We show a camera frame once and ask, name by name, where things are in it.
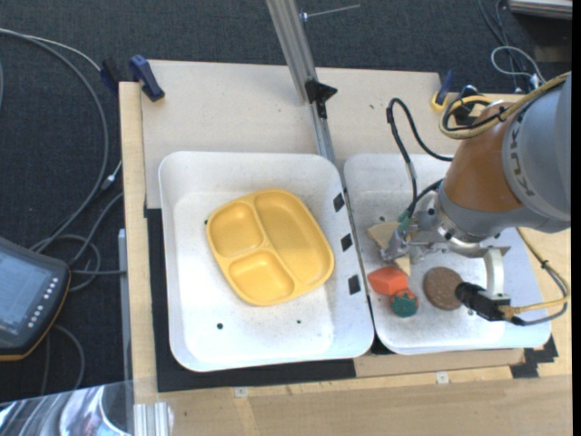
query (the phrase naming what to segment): brown round object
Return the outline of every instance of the brown round object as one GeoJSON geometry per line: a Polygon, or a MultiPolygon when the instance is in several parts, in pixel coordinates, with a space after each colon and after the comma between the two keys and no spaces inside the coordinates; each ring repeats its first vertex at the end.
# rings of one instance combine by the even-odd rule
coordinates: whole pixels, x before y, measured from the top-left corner
{"type": "Polygon", "coordinates": [[[460,275],[444,266],[437,266],[424,275],[424,293],[429,302],[442,310],[456,310],[462,305],[454,291],[462,282],[460,275]]]}

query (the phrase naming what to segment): black clamp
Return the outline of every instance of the black clamp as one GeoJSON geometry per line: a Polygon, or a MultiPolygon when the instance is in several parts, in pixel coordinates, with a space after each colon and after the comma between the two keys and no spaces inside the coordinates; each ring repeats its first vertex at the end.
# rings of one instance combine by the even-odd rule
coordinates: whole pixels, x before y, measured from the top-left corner
{"type": "Polygon", "coordinates": [[[152,68],[144,57],[140,54],[133,56],[129,62],[129,67],[135,78],[143,82],[142,90],[152,102],[157,102],[165,97],[165,92],[157,84],[152,68]]]}
{"type": "Polygon", "coordinates": [[[325,102],[337,93],[337,89],[335,89],[335,87],[321,84],[319,81],[315,81],[314,79],[309,79],[309,81],[305,83],[305,90],[307,91],[309,102],[311,104],[313,102],[316,103],[319,118],[326,120],[327,108],[325,107],[325,102]]]}

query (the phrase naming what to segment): black bracket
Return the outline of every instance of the black bracket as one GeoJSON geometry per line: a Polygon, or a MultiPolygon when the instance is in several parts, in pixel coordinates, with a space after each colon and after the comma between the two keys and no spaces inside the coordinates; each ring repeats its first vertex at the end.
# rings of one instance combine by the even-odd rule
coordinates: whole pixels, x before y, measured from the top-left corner
{"type": "Polygon", "coordinates": [[[326,120],[327,108],[325,107],[325,102],[337,93],[337,89],[335,89],[335,87],[330,87],[329,85],[321,84],[319,81],[315,81],[314,79],[309,79],[309,81],[305,83],[305,90],[307,91],[309,102],[311,104],[313,102],[316,103],[319,118],[326,120]]]}

